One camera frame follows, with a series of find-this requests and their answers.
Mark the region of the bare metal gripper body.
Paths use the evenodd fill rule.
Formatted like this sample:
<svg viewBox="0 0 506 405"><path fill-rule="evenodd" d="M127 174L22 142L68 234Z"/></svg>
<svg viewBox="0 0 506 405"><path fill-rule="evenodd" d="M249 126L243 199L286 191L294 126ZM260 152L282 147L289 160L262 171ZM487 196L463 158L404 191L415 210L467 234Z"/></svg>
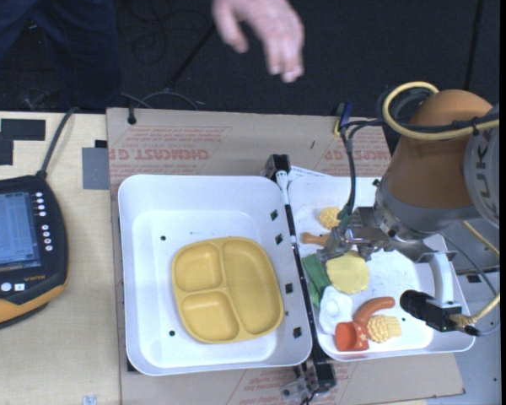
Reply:
<svg viewBox="0 0 506 405"><path fill-rule="evenodd" d="M425 262L425 255L436 250L425 239L431 234L409 228L396 221L385 210L374 207L357 207L349 222L346 237L365 261L374 253L398 251L412 262Z"/></svg>

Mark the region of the person's hand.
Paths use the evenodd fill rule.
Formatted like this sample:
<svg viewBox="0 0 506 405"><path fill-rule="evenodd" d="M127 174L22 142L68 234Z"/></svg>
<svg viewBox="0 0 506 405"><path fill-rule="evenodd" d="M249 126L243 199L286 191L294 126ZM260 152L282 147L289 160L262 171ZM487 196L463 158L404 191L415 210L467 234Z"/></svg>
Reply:
<svg viewBox="0 0 506 405"><path fill-rule="evenodd" d="M288 0L212 0L212 16L223 43L238 53L249 50L240 25L247 24L262 44L266 69L284 83L304 74L304 25Z"/></svg>

